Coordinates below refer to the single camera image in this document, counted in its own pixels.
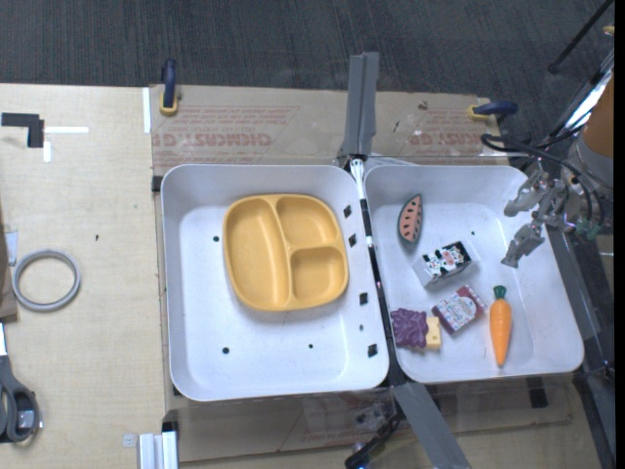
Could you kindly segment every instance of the yellow plate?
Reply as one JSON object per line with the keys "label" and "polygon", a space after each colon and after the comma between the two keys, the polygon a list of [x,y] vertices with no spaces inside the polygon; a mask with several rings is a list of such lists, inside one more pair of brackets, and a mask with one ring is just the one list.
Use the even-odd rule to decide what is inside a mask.
{"label": "yellow plate", "polygon": [[341,229],[330,208],[304,194],[258,194],[230,206],[224,249],[238,299],[292,311],[337,299],[348,283]]}

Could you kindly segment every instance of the green tip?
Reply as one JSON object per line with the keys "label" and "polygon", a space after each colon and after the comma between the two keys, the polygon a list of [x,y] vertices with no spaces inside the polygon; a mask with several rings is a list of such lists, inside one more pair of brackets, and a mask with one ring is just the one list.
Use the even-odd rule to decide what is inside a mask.
{"label": "green tip", "polygon": [[493,288],[495,291],[496,299],[505,299],[506,298],[506,287],[504,285],[497,285]]}

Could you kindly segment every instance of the toy carrot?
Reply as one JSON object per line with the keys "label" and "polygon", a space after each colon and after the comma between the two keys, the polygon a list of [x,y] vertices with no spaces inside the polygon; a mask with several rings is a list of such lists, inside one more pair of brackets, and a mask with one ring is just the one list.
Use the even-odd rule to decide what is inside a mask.
{"label": "toy carrot", "polygon": [[497,364],[503,366],[508,354],[508,344],[512,331],[512,308],[504,299],[506,296],[505,286],[495,286],[494,292],[495,302],[490,306],[490,338]]}

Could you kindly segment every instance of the black bracket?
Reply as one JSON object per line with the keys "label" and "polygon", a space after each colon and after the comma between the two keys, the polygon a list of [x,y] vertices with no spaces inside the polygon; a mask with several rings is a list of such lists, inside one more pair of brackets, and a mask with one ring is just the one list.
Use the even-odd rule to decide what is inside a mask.
{"label": "black bracket", "polygon": [[38,114],[2,113],[3,127],[27,127],[29,148],[43,148],[44,120]]}

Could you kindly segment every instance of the watermelon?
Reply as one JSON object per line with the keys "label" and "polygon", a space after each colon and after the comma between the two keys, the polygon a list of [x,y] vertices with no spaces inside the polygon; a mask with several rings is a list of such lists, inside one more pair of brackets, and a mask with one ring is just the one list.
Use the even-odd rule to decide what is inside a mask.
{"label": "watermelon", "polygon": [[397,231],[399,237],[409,244],[414,244],[421,232],[422,207],[421,194],[411,197],[401,207],[399,220],[397,221]]}

